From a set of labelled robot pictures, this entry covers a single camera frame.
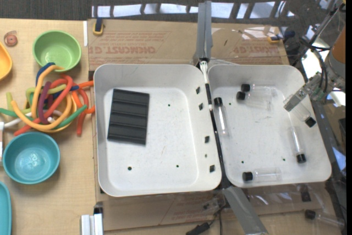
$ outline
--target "black cap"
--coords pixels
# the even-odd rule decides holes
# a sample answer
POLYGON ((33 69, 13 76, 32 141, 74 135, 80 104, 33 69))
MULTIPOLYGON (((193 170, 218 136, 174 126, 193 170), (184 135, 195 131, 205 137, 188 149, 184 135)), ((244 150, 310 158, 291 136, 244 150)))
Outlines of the black cap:
POLYGON ((250 171, 244 172, 242 173, 242 178, 243 178, 243 181, 251 181, 253 180, 253 173, 251 173, 250 171))
POLYGON ((304 215, 306 218, 313 220, 315 219, 316 213, 315 211, 312 211, 312 210, 305 210, 304 215))
POLYGON ((245 100, 245 99, 246 99, 246 93, 241 92, 241 91, 238 91, 238 92, 237 92, 237 95, 236 95, 236 98, 237 98, 238 100, 245 100))
POLYGON ((222 106, 222 99, 221 99, 221 97, 216 97, 216 98, 214 99, 214 104, 215 104, 215 106, 222 106))
POLYGON ((312 127, 313 125, 315 125, 317 122, 312 118, 308 118, 305 123, 309 126, 309 127, 312 127))
POLYGON ((304 163, 306 162, 306 156, 304 154, 299 154, 297 155, 297 162, 298 163, 304 163))
POLYGON ((251 90, 251 86, 249 84, 245 83, 245 84, 241 85, 241 91, 248 92, 250 90, 251 90))

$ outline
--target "green tube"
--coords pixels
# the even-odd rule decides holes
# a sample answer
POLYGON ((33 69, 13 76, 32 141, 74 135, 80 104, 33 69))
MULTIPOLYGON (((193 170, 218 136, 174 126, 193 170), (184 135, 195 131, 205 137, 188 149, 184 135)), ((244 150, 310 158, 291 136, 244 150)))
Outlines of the green tube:
POLYGON ((69 124, 70 122, 72 122, 80 113, 82 113, 85 109, 87 109, 87 105, 83 105, 82 107, 78 108, 77 111, 75 111, 71 116, 69 116, 68 118, 66 118, 65 120, 63 120, 62 122, 59 123, 59 125, 57 127, 55 127, 54 129, 58 129, 61 127, 64 127, 65 125, 69 124))
POLYGON ((18 118, 18 116, 16 115, 16 113, 14 111, 10 111, 8 109, 0 108, 0 113, 6 114, 7 116, 10 116, 10 117, 18 118))

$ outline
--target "metal clamp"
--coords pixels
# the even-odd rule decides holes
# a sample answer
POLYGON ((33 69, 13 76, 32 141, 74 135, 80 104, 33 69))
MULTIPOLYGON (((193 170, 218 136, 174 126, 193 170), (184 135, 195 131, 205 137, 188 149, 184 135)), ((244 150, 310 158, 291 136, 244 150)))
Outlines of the metal clamp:
POLYGON ((104 235, 103 215, 82 215, 80 219, 81 235, 104 235))

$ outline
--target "yellow bowl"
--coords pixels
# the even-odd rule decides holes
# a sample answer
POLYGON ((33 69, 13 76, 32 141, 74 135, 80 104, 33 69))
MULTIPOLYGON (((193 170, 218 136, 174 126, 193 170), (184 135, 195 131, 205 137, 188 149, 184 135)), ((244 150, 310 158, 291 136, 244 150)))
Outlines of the yellow bowl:
MULTIPOLYGON (((77 111, 77 105, 71 95, 71 99, 72 99, 72 106, 71 106, 71 109, 70 109, 70 112, 68 114, 68 116, 71 116, 75 111, 77 111)), ((63 99, 63 101, 59 104, 59 106, 57 106, 56 110, 60 111, 60 112, 64 112, 66 109, 66 99, 63 99)), ((63 127, 60 127, 60 128, 57 128, 57 129, 41 129, 41 130, 38 130, 40 132, 45 132, 45 133, 56 133, 56 132, 60 132, 61 130, 67 128, 70 126, 70 124, 72 124, 73 121, 71 121, 70 123, 66 124, 65 126, 63 127)))
POLYGON ((4 79, 12 69, 12 59, 5 46, 0 42, 0 80, 4 79))

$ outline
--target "yellow tube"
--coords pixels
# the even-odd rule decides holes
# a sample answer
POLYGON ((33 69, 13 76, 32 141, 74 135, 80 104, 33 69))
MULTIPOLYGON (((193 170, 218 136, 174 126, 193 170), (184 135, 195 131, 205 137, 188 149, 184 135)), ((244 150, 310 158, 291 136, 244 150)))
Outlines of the yellow tube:
POLYGON ((38 78, 38 83, 37 86, 35 87, 34 90, 34 95, 33 95, 33 103, 31 107, 31 112, 32 112, 32 118, 36 119, 37 118, 37 104, 38 104, 38 98, 39 98, 39 93, 42 89, 44 77, 46 77, 52 70, 63 70, 63 67, 60 67, 58 65, 51 65, 48 67, 44 72, 42 72, 38 78))
MULTIPOLYGON (((54 94, 54 93, 57 93, 59 91, 62 91, 66 88, 66 85, 65 84, 62 84, 62 85, 59 85, 59 86, 56 86, 55 88, 51 88, 48 90, 48 94, 54 94)), ((26 90, 26 98, 27 98, 27 101, 30 100, 29 96, 31 95, 31 93, 33 93, 35 91, 35 88, 28 88, 26 90)))
POLYGON ((27 125, 29 125, 30 127, 37 129, 37 130, 48 130, 48 129, 53 129, 56 126, 58 126, 60 124, 60 122, 62 122, 70 113, 71 110, 71 106, 72 106, 72 97, 71 94, 68 93, 66 96, 66 108, 65 111, 62 113, 62 115, 56 119, 53 123, 50 124, 37 124, 35 122, 30 121, 26 115, 24 115, 21 110, 19 109, 19 107, 17 106, 17 103, 15 101, 11 102, 11 105, 13 107, 13 111, 16 113, 16 115, 27 125))

